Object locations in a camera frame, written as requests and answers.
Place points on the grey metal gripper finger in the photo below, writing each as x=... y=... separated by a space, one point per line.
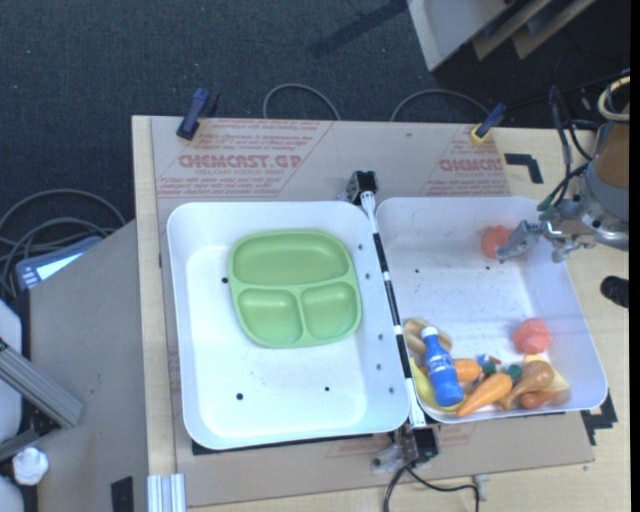
x=519 y=239
x=562 y=251

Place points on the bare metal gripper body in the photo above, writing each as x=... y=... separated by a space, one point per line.
x=595 y=231

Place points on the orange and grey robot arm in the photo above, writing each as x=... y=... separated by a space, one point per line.
x=611 y=165

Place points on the pink-orange round toy food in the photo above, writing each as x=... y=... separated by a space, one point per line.
x=531 y=336
x=492 y=242

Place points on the white plastic tray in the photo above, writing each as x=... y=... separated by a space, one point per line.
x=460 y=290
x=280 y=390

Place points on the small red white blue packet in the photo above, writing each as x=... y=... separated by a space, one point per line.
x=489 y=359

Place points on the brown toy chicken drumstick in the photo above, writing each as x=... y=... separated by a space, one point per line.
x=532 y=377

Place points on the yellow toy cheese slice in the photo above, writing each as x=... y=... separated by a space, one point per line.
x=560 y=382

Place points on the thin black and white rod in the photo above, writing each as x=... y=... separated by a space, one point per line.
x=387 y=280

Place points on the small orange carrot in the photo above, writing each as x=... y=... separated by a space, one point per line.
x=467 y=369

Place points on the tan toy bread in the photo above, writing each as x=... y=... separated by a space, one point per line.
x=414 y=332

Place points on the orange toy sausage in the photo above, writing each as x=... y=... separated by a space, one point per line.
x=542 y=398

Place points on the blue bottle white cap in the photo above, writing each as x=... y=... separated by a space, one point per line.
x=441 y=370

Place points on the large orange carrot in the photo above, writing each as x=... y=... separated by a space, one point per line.
x=487 y=392

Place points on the yellow banana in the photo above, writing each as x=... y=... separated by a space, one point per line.
x=424 y=390

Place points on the green divided plate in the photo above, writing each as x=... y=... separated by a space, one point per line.
x=290 y=260

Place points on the brown cardboard board red print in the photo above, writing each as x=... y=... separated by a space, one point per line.
x=280 y=165

